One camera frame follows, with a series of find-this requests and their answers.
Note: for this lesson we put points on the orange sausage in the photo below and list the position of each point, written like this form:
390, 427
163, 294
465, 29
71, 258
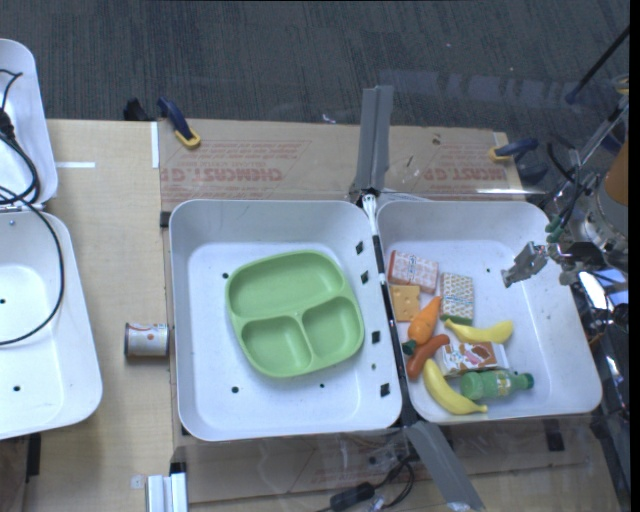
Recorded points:
422, 356

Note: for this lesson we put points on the yellow cheese slice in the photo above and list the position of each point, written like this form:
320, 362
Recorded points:
404, 302

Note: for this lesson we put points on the brown cardboard board red print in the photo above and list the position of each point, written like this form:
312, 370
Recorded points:
300, 165

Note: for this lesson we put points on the orange and green patterned carton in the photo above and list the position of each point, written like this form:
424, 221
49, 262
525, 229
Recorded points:
457, 297

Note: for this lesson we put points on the white and orange can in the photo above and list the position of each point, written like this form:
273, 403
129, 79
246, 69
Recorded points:
147, 340

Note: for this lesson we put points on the white and pink carton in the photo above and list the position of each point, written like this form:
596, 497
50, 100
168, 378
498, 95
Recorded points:
472, 356

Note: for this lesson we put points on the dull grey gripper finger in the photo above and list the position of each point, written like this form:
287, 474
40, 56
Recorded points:
531, 255
512, 276

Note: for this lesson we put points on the orange carrot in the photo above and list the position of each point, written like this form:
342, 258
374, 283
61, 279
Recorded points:
426, 322

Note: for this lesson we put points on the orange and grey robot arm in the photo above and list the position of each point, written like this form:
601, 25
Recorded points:
616, 175

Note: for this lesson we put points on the green divided plate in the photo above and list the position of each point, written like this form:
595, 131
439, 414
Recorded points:
280, 285

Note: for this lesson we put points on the yellow banana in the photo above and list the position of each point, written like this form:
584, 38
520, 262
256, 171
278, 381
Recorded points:
442, 389
482, 332

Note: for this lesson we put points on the green bottle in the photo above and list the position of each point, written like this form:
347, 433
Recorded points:
492, 384

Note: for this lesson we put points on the white plastic tray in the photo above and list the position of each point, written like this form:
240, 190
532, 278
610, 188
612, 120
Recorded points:
210, 400
550, 360
45, 360
25, 100

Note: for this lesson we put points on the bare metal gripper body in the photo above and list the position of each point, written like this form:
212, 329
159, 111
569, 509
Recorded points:
585, 250

